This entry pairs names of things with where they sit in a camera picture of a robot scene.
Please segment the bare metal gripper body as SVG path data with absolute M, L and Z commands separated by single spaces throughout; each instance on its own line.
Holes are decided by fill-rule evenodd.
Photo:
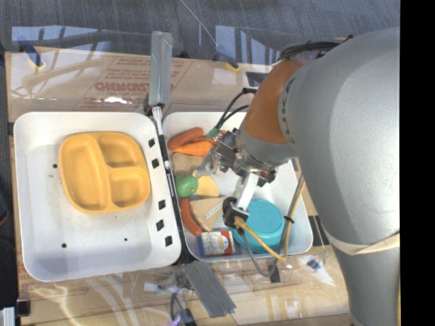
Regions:
M 223 173 L 232 170 L 242 179 L 249 174 L 258 175 L 258 186 L 272 183 L 277 176 L 277 168 L 253 157 L 243 145 L 238 130 L 219 132 L 215 137 L 217 145 L 210 153 L 217 152 L 222 156 L 221 166 L 218 170 Z

